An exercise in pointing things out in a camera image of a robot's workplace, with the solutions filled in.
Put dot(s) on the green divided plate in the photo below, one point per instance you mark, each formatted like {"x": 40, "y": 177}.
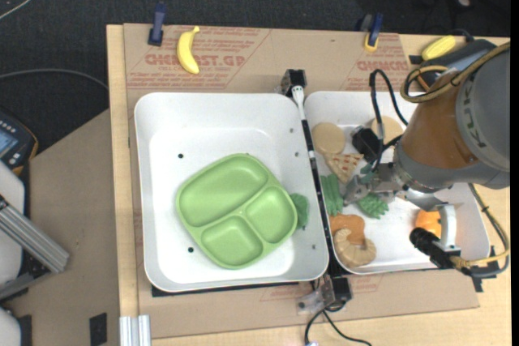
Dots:
{"x": 227, "y": 194}

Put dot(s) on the green lettuce leaf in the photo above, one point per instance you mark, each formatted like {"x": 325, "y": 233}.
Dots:
{"x": 302, "y": 208}

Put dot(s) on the white plastic tray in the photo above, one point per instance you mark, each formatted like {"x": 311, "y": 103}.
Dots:
{"x": 211, "y": 121}
{"x": 401, "y": 247}

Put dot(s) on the green leafy vegetable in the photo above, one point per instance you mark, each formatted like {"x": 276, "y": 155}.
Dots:
{"x": 373, "y": 207}

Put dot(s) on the brown cardboard board, red print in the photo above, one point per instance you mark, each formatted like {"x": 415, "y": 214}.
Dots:
{"x": 251, "y": 52}

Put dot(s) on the tan pizza slice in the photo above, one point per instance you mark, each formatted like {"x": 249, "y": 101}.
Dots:
{"x": 342, "y": 166}

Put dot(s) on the orange roast chicken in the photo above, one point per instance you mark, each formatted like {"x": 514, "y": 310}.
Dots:
{"x": 348, "y": 223}

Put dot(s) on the tan round biscuit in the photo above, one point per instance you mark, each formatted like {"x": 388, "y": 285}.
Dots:
{"x": 391, "y": 127}
{"x": 327, "y": 137}

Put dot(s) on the orange pepper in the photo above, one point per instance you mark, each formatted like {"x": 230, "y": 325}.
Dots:
{"x": 427, "y": 222}

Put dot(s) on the thin black and white rod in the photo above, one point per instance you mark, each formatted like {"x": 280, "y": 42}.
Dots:
{"x": 311, "y": 150}

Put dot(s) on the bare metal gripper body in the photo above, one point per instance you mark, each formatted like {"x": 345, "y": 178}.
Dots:
{"x": 388, "y": 179}

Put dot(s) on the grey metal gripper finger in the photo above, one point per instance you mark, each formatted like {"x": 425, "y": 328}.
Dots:
{"x": 385, "y": 197}
{"x": 357, "y": 189}

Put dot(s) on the green beans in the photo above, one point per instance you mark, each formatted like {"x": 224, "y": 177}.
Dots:
{"x": 331, "y": 194}

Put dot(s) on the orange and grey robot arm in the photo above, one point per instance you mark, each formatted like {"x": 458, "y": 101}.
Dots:
{"x": 442, "y": 133}

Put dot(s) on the tan croissant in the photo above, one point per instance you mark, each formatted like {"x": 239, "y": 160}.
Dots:
{"x": 357, "y": 251}

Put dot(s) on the yellow banana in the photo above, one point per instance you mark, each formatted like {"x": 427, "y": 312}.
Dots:
{"x": 187, "y": 52}

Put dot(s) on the black cylinder on white bracket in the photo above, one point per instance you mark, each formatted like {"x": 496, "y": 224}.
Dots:
{"x": 434, "y": 245}

